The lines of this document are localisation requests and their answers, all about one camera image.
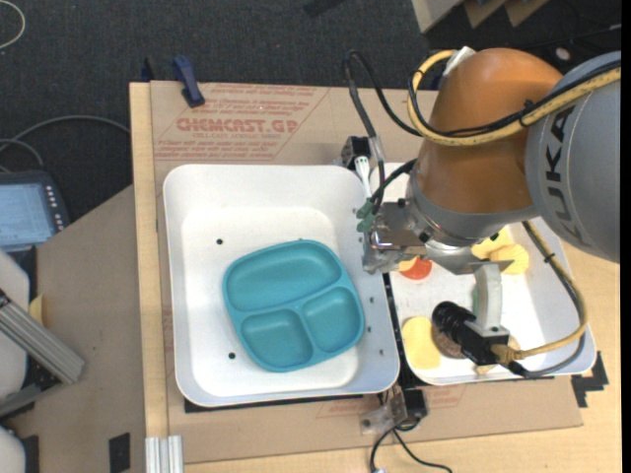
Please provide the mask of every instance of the yellow cable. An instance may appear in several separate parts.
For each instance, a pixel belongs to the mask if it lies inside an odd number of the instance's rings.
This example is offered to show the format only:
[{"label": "yellow cable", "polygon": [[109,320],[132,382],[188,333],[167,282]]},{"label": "yellow cable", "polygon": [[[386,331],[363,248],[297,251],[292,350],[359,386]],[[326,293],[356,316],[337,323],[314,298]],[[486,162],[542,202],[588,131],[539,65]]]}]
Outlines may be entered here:
[{"label": "yellow cable", "polygon": [[549,254],[547,256],[547,259],[548,259],[550,265],[552,265],[554,267],[554,269],[561,274],[563,279],[565,279],[567,281],[568,285],[574,291],[574,293],[576,295],[577,308],[578,308],[578,311],[579,311],[579,316],[581,318],[581,322],[580,322],[579,326],[574,330],[574,332],[569,334],[565,338],[562,338],[562,339],[554,341],[554,342],[547,343],[547,344],[542,345],[540,347],[535,347],[533,349],[528,349],[526,351],[516,350],[516,349],[513,349],[512,347],[509,347],[508,345],[494,345],[493,347],[491,347],[491,351],[495,355],[498,356],[498,363],[500,365],[507,365],[511,361],[522,360],[522,359],[528,358],[530,356],[535,356],[537,354],[544,354],[546,352],[550,352],[552,350],[564,347],[564,346],[566,346],[566,345],[568,345],[568,344],[580,339],[581,336],[583,336],[583,334],[585,333],[585,330],[587,329],[587,326],[588,326],[588,313],[587,313],[587,310],[586,310],[586,307],[585,307],[585,301],[583,299],[583,295],[581,294],[581,292],[575,286],[575,284],[574,284],[572,278],[570,277],[570,275],[565,271],[563,266],[561,266],[561,264],[558,262],[558,260],[556,259],[556,256],[554,256],[554,254],[550,251],[550,248],[545,243],[543,238],[541,238],[540,234],[535,229],[535,227],[531,223],[528,223],[528,225],[530,227],[532,235],[536,238],[537,243],[540,244],[540,246],[542,247],[543,251],[546,254]]},{"label": "yellow cable", "polygon": [[[416,91],[418,90],[418,87],[421,83],[421,80],[423,79],[423,76],[425,75],[425,72],[427,72],[439,61],[450,58],[454,53],[455,51],[450,49],[440,51],[424,61],[412,77],[412,88],[414,90],[414,93],[416,93]],[[422,137],[425,137],[426,139],[441,145],[474,146],[510,137],[511,135],[522,131],[525,126],[531,126],[539,119],[542,119],[543,117],[554,112],[560,107],[571,103],[572,101],[577,100],[587,93],[601,88],[602,86],[613,83],[619,80],[621,77],[622,67],[615,67],[591,79],[588,79],[587,81],[575,86],[568,91],[559,94],[557,97],[554,97],[542,106],[535,108],[533,111],[527,112],[521,118],[521,120],[513,121],[492,131],[487,131],[478,135],[468,137],[446,136],[440,132],[436,132],[428,128],[427,125],[418,117],[416,110],[414,109],[411,95],[408,95],[407,97],[407,112],[410,120],[412,121],[412,124],[416,127]]]}]

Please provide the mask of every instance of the orange object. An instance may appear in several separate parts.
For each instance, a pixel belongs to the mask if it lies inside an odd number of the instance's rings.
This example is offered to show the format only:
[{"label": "orange object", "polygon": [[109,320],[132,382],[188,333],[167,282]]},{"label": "orange object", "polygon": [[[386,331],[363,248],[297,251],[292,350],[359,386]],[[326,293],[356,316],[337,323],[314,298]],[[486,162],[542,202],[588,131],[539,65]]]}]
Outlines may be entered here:
[{"label": "orange object", "polygon": [[403,275],[403,277],[407,277],[408,279],[421,280],[427,277],[431,271],[431,260],[415,257],[414,264],[412,264],[412,266],[410,266],[408,269],[399,271],[399,273]]},{"label": "orange object", "polygon": [[[466,58],[439,90],[429,123],[441,131],[489,124],[539,101],[561,79],[543,60],[509,48]],[[527,129],[477,146],[424,141],[412,176],[436,205],[468,214],[511,212],[531,205],[524,154]]]}]

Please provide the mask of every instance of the white cable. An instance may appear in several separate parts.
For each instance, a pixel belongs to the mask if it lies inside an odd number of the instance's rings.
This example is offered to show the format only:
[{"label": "white cable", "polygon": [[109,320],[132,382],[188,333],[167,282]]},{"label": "white cable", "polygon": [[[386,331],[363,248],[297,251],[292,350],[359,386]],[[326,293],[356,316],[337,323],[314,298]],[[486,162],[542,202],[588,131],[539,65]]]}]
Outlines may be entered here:
[{"label": "white cable", "polygon": [[[14,141],[14,142],[17,141],[17,140],[21,140],[23,137],[26,137],[28,134],[33,133],[36,130],[39,130],[39,128],[42,128],[43,126],[48,126],[49,124],[54,124],[54,123],[62,122],[62,121],[96,121],[96,122],[102,122],[102,123],[106,123],[106,124],[111,124],[112,126],[118,128],[121,131],[124,131],[127,134],[130,133],[129,132],[129,128],[126,128],[125,126],[123,126],[120,123],[117,123],[116,121],[113,121],[111,119],[107,119],[106,117],[99,117],[97,115],[76,115],[76,114],[72,114],[72,115],[62,115],[61,117],[53,117],[52,119],[46,119],[45,121],[40,122],[40,123],[36,124],[35,126],[31,126],[30,128],[27,128],[23,132],[19,133],[15,137],[11,137],[8,140],[11,140],[11,141]],[[11,142],[7,142],[5,144],[0,144],[0,153],[2,153],[10,145],[11,145]]]},{"label": "white cable", "polygon": [[364,186],[364,195],[367,198],[373,196],[373,190],[371,189],[370,175],[371,166],[366,156],[358,156],[355,158],[355,170],[362,179],[362,185]]},{"label": "white cable", "polygon": [[8,2],[7,0],[0,0],[0,4],[8,5],[9,7],[11,7],[14,11],[16,11],[20,15],[20,20],[22,21],[22,27],[20,28],[20,31],[18,32],[18,34],[14,36],[13,38],[11,38],[8,42],[0,43],[0,49],[4,49],[5,47],[8,47],[12,43],[17,42],[22,37],[22,35],[24,34],[24,30],[27,28],[27,18],[25,18],[24,13],[20,10],[20,7],[18,7],[16,4]]}]

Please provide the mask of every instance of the black cable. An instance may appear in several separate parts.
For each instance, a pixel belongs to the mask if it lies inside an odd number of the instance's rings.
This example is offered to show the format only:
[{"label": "black cable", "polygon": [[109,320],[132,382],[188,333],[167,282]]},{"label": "black cable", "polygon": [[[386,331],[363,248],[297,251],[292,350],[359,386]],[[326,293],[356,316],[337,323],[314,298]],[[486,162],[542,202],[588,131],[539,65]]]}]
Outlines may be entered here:
[{"label": "black cable", "polygon": [[[30,128],[27,128],[26,130],[22,131],[21,133],[17,134],[15,137],[10,138],[9,140],[13,140],[13,141],[18,141],[21,140],[23,137],[26,137],[28,134],[33,133],[36,130],[39,130],[39,128],[42,128],[44,126],[48,126],[50,124],[55,124],[58,122],[62,122],[62,121],[95,121],[95,122],[101,122],[104,124],[109,124],[111,126],[114,126],[115,128],[118,128],[119,130],[129,134],[129,128],[126,128],[125,126],[123,126],[122,124],[113,121],[111,119],[107,119],[106,117],[100,117],[97,115],[62,115],[60,117],[53,117],[52,119],[47,119],[41,123],[38,123],[34,126],[31,126]],[[7,147],[9,147],[10,144],[4,144],[3,146],[0,147],[0,153],[2,151],[4,151]]]},{"label": "black cable", "polygon": [[[387,179],[384,180],[384,185],[383,188],[386,189],[389,185],[392,184],[392,182],[396,179],[399,178],[401,175],[403,175],[404,173],[410,173],[412,171],[412,169],[414,168],[414,164],[416,163],[416,159],[414,160],[410,160],[407,163],[404,163],[403,165],[401,165],[399,168],[397,168],[395,171],[393,171],[390,175],[387,176]],[[373,196],[371,196],[371,202],[374,202],[377,197],[382,194],[382,192],[380,191],[382,187],[380,186],[374,193]]]},{"label": "black cable", "polygon": [[[380,403],[382,405],[384,405],[384,403],[387,400],[387,395],[388,395],[387,391],[385,392],[385,395],[386,395],[386,398],[384,398],[384,396],[382,394],[377,394],[377,397],[379,398],[379,401],[380,401]],[[379,437],[379,439],[377,441],[375,441],[375,444],[373,445],[373,448],[371,450],[371,458],[370,458],[371,473],[374,473],[378,469],[377,465],[375,464],[375,456],[377,455],[377,449],[379,448],[379,445],[382,444],[382,441],[384,441],[384,439],[386,439],[386,437],[390,433],[394,434],[394,436],[396,437],[396,439],[398,439],[398,442],[401,444],[403,449],[416,462],[418,462],[418,463],[420,463],[420,464],[422,464],[424,466],[428,466],[430,468],[440,468],[440,469],[443,469],[443,470],[447,471],[448,473],[453,473],[453,471],[449,467],[444,466],[443,464],[435,464],[433,462],[427,462],[427,461],[424,461],[424,460],[418,458],[416,455],[414,455],[412,450],[409,449],[409,447],[403,441],[403,438],[397,432],[397,431],[399,431],[399,432],[402,432],[402,433],[407,433],[408,431],[412,431],[413,429],[418,427],[420,422],[421,422],[421,418],[419,417],[418,419],[416,419],[416,421],[413,424],[409,424],[409,425],[397,424],[396,426],[392,426],[389,430],[387,430],[385,433],[383,433]]]},{"label": "black cable", "polygon": [[[360,119],[362,119],[362,122],[364,123],[364,127],[366,128],[368,137],[372,142],[376,142],[378,141],[379,137],[377,136],[375,127],[373,126],[373,123],[371,122],[371,119],[368,116],[368,113],[366,112],[366,110],[364,109],[362,101],[360,100],[357,84],[355,83],[355,79],[353,78],[353,74],[350,68],[350,59],[353,58],[356,53],[357,51],[354,51],[353,49],[351,49],[344,55],[344,59],[342,61],[342,72],[344,75],[344,79],[348,83],[348,89],[351,96],[351,100],[353,101],[353,104],[355,105],[355,109],[357,110],[357,113],[359,114]],[[373,152],[373,154],[377,156],[377,165],[379,169],[378,191],[380,192],[380,194],[377,196],[375,201],[373,201],[373,208],[371,209],[371,212],[374,215],[376,215],[377,212],[379,212],[379,209],[382,206],[382,203],[384,201],[384,182],[386,181],[386,167],[384,165],[384,159],[381,157],[381,152],[379,153]]]},{"label": "black cable", "polygon": [[508,125],[508,124],[510,124],[512,122],[515,122],[516,120],[520,120],[524,116],[526,116],[529,113],[531,113],[531,112],[535,111],[536,109],[540,108],[542,105],[545,105],[546,103],[549,103],[550,101],[554,100],[558,96],[563,95],[564,93],[576,88],[577,86],[583,84],[584,82],[588,81],[589,79],[597,77],[598,75],[600,75],[600,74],[602,74],[604,72],[608,72],[609,70],[613,70],[615,68],[619,68],[620,65],[621,65],[621,60],[610,61],[608,63],[605,63],[603,65],[598,66],[597,68],[595,68],[594,70],[592,70],[588,74],[582,76],[580,79],[577,79],[576,81],[568,83],[562,89],[555,91],[554,93],[544,97],[540,101],[529,103],[522,110],[519,110],[517,112],[513,112],[512,114],[509,114],[509,115],[507,115],[505,117],[502,117],[501,119],[497,119],[496,121],[493,121],[493,122],[488,123],[488,124],[483,124],[483,125],[480,125],[480,126],[472,126],[472,127],[469,127],[469,128],[460,128],[460,129],[451,130],[451,131],[439,131],[436,128],[433,128],[425,120],[425,118],[423,117],[423,114],[421,113],[420,107],[418,106],[418,100],[416,99],[416,90],[414,89],[413,76],[410,76],[408,78],[407,90],[408,90],[408,94],[409,94],[409,96],[410,96],[410,98],[412,100],[412,106],[414,107],[414,112],[416,113],[416,116],[419,118],[419,120],[429,130],[433,131],[434,133],[437,133],[437,134],[440,134],[442,136],[445,136],[445,137],[475,136],[475,135],[481,135],[481,134],[486,133],[488,131],[496,130],[498,128],[502,128],[503,126],[506,126],[506,125]]},{"label": "black cable", "polygon": [[566,36],[563,38],[554,38],[551,40],[547,40],[545,42],[538,42],[538,43],[533,43],[533,44],[529,44],[529,45],[523,45],[521,47],[517,47],[517,49],[522,49],[522,50],[531,50],[531,49],[538,49],[540,47],[545,47],[547,45],[556,45],[557,43],[561,43],[561,42],[573,42],[574,40],[577,39],[582,39],[582,38],[588,38],[590,36],[595,36],[595,35],[601,35],[601,34],[609,34],[611,32],[616,32],[618,30],[622,31],[622,24],[621,23],[616,23],[614,25],[610,25],[606,28],[600,29],[600,30],[594,30],[592,32],[585,32],[584,34],[575,34],[572,36]]},{"label": "black cable", "polygon": [[21,142],[20,140],[13,140],[11,138],[0,138],[0,144],[5,144],[7,146],[18,145],[25,148],[35,157],[39,166],[43,168],[43,159],[41,158],[41,154],[32,145],[27,144],[26,142]]},{"label": "black cable", "polygon": [[[524,226],[526,233],[528,234],[528,236],[530,237],[530,239],[532,240],[536,248],[539,250],[541,255],[543,255],[544,261],[546,263],[549,263],[550,259],[552,258],[554,254],[546,253],[545,248],[539,242],[538,238],[536,237],[536,235],[534,234],[532,230],[532,226],[530,225],[528,221],[523,221],[522,225]],[[563,287],[565,288],[566,292],[572,299],[572,304],[574,305],[577,311],[577,314],[579,315],[579,319],[583,320],[583,311],[581,307],[579,306],[579,297],[578,297],[576,289],[574,288],[572,283],[565,277],[565,275],[563,275],[563,273],[559,271],[556,265],[551,264],[550,266],[552,270],[554,271],[555,275],[557,276],[557,278],[559,279],[559,281],[561,282],[561,284],[563,285]],[[569,356],[567,359],[565,359],[564,361],[561,361],[560,363],[557,363],[556,365],[553,365],[548,368],[544,368],[542,370],[530,371],[524,368],[524,366],[521,363],[518,363],[517,361],[512,361],[507,365],[507,368],[512,373],[519,376],[523,376],[524,378],[539,378],[539,377],[557,372],[561,370],[562,368],[567,367],[569,364],[571,364],[581,355],[584,348],[585,348],[585,334],[581,335],[581,338],[579,339],[579,343],[574,353],[571,356]]]},{"label": "black cable", "polygon": [[400,436],[400,434],[397,431],[406,431],[406,430],[400,430],[398,426],[393,426],[392,428],[387,430],[385,433],[383,433],[377,441],[375,441],[375,444],[373,445],[373,449],[371,450],[371,458],[370,458],[371,473],[374,473],[378,469],[375,463],[375,457],[377,456],[377,449],[390,433],[394,434],[394,437],[398,440],[398,442],[401,444],[401,446],[407,452],[407,454],[419,464],[422,464],[423,466],[427,466],[428,468],[437,468],[437,469],[442,469],[444,471],[447,471],[448,473],[454,473],[453,470],[449,466],[445,466],[444,464],[437,464],[434,462],[427,462],[419,458],[418,456],[416,456],[414,452],[410,450],[410,448],[407,446],[407,444],[405,443],[405,441],[403,440],[403,438]]},{"label": "black cable", "polygon": [[396,439],[398,439],[398,442],[401,444],[403,449],[407,452],[407,454],[419,464],[422,464],[423,466],[427,466],[428,468],[437,468],[437,469],[442,469],[443,471],[447,471],[448,473],[454,473],[452,471],[452,468],[450,468],[449,466],[445,466],[444,464],[437,464],[435,462],[427,462],[417,457],[416,455],[414,455],[412,450],[410,450],[409,447],[405,444],[405,441],[403,441],[403,438],[399,435],[399,433],[396,430],[392,430],[392,432],[394,433],[394,436],[396,437]]},{"label": "black cable", "polygon": [[572,41],[572,45],[582,47],[583,49],[586,49],[589,54],[595,55],[605,54],[606,52],[611,51],[611,47],[601,47],[600,45],[592,43],[585,38],[576,38]]},{"label": "black cable", "polygon": [[389,115],[390,119],[392,119],[392,121],[397,126],[404,129],[408,133],[411,133],[412,135],[420,136],[420,133],[418,132],[416,128],[412,128],[411,126],[405,124],[401,119],[399,119],[399,117],[391,109],[389,103],[386,100],[386,96],[384,95],[384,91],[382,89],[381,83],[377,80],[377,76],[375,75],[373,67],[366,60],[366,58],[359,51],[355,49],[350,49],[344,54],[344,59],[342,61],[342,69],[344,73],[344,78],[347,81],[352,79],[351,61],[353,59],[355,59],[360,65],[364,67],[364,70],[366,70],[366,73],[368,74],[368,77],[370,78],[371,83],[373,84],[373,87],[375,88],[377,97],[379,98],[379,101],[381,102],[382,107],[386,111],[387,115]]}]

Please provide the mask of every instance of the white tray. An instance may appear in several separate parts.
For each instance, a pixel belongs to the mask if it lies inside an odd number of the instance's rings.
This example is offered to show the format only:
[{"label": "white tray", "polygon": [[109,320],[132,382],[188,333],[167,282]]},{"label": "white tray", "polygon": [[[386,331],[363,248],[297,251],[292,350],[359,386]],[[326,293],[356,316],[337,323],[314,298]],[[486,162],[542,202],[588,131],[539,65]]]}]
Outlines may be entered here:
[{"label": "white tray", "polygon": [[[206,407],[381,392],[399,358],[382,276],[362,269],[353,213],[361,181],[337,166],[184,165],[171,171],[164,201],[174,313],[175,377]],[[293,372],[269,372],[241,345],[222,297],[228,266],[276,243],[327,245],[360,296],[366,331],[345,353]]]},{"label": "white tray", "polygon": [[[399,164],[387,164],[386,175]],[[386,190],[386,201],[396,201],[405,196],[407,175],[393,181]],[[540,219],[532,220],[552,252],[571,275],[563,246],[559,237]],[[507,226],[514,243],[528,252],[529,266],[522,275],[502,274],[503,307],[501,323],[517,338],[524,350],[559,340],[572,333],[579,325],[579,318],[572,300],[549,265],[543,262],[525,229],[519,223]],[[450,301],[469,310],[473,309],[473,275],[454,275],[434,263],[430,275],[421,281],[410,280],[397,272],[390,273],[392,294],[399,325],[416,316],[431,319],[434,307]],[[546,354],[521,361],[531,371],[547,368],[570,357],[576,350],[578,340]],[[589,370],[596,361],[596,346],[588,326],[585,346],[581,355],[555,374],[575,374]],[[475,364],[469,359],[454,359],[441,354],[436,368],[422,370],[410,368],[416,376],[432,385],[479,382],[519,378],[508,370],[497,366],[490,372],[478,374]]]}]

